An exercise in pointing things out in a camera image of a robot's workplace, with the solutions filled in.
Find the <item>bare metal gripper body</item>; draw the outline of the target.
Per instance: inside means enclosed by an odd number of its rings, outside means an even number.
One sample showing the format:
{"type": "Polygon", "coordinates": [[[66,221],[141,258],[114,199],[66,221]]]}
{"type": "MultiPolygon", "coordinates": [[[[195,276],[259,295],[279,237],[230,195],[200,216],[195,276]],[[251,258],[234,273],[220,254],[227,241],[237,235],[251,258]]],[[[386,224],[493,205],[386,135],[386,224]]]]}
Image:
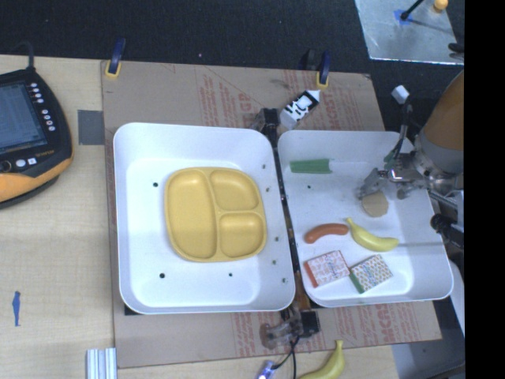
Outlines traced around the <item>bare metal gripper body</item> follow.
{"type": "Polygon", "coordinates": [[[392,182],[404,185],[428,188],[448,180],[448,173],[436,166],[422,151],[391,155],[384,167],[392,182]]]}

